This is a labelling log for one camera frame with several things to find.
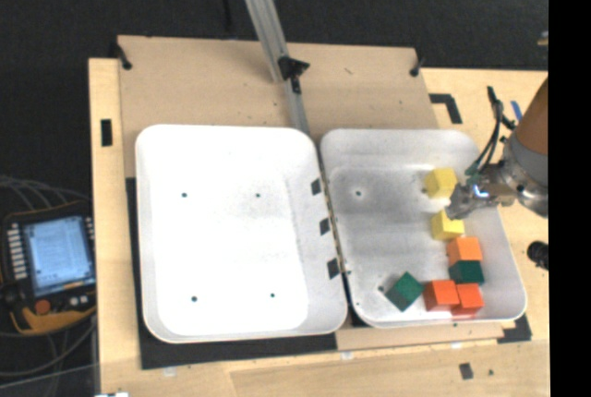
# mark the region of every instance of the wooden table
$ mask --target wooden table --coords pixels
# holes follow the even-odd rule
[[[141,369],[125,191],[126,177],[134,174],[135,136],[154,121],[289,126],[289,119],[283,89],[271,82],[257,42],[121,36],[119,44],[131,70],[116,59],[89,62],[102,391],[132,397],[549,395],[549,275],[526,255],[531,242],[548,242],[548,221],[520,205],[503,209],[501,217],[528,295],[531,340],[500,343],[520,336],[523,320],[392,331],[346,323],[337,331],[336,352]],[[289,47],[292,57],[311,63],[302,83],[316,142],[336,127],[438,126],[484,146],[493,127],[486,87],[512,117],[510,102],[524,111],[547,75],[423,69],[412,78],[416,54],[409,48]],[[454,124],[430,94],[453,98],[463,123]],[[104,136],[107,126],[112,139]],[[463,379],[462,364],[469,364],[472,379]]]

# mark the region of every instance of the block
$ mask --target block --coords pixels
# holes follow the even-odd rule
[[[427,195],[432,199],[448,199],[457,183],[458,179],[451,167],[433,169],[425,177]]]
[[[431,234],[435,239],[447,241],[464,234],[464,221],[451,220],[445,210],[431,217]]]
[[[478,260],[459,260],[448,271],[450,279],[457,283],[484,283],[482,266]]]
[[[425,287],[417,279],[415,279],[410,273],[405,272],[403,276],[392,286],[392,288],[386,292],[386,297],[398,309],[404,312],[409,308],[415,300],[417,300]]]
[[[453,266],[459,260],[482,260],[482,250],[478,238],[461,236],[454,238],[445,247],[449,258],[449,265]]]
[[[460,305],[457,285],[454,281],[440,280],[431,281],[425,285],[423,291],[425,308],[429,312],[451,311],[452,308]]]
[[[458,283],[458,297],[460,304],[452,308],[455,319],[473,318],[477,311],[484,306],[484,298],[477,283]]]

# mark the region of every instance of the red button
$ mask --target red button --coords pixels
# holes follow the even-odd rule
[[[52,304],[49,300],[42,298],[41,300],[37,300],[35,302],[35,311],[37,315],[46,315],[52,309]]]

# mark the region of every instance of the white tray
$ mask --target white tray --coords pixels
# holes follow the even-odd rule
[[[340,328],[347,302],[332,229],[320,230],[329,211],[309,137],[151,126],[136,158],[142,304],[154,336],[199,343]]]
[[[450,312],[429,312],[422,295],[400,311],[388,290],[406,271],[418,281],[449,279],[445,243],[432,238],[430,218],[448,199],[423,192],[425,176],[452,167],[458,179],[479,149],[453,130],[338,129],[320,145],[346,277],[356,313],[378,328],[450,322]],[[466,235],[483,252],[485,306],[474,320],[512,320],[525,311],[526,296],[496,208],[464,220]]]

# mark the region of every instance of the metal pole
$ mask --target metal pole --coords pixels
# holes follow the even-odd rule
[[[301,93],[293,90],[292,84],[283,79],[279,60],[289,57],[287,44],[274,0],[245,0],[255,31],[262,44],[271,69],[272,79],[285,86],[292,123],[295,128],[309,133],[306,112]]]

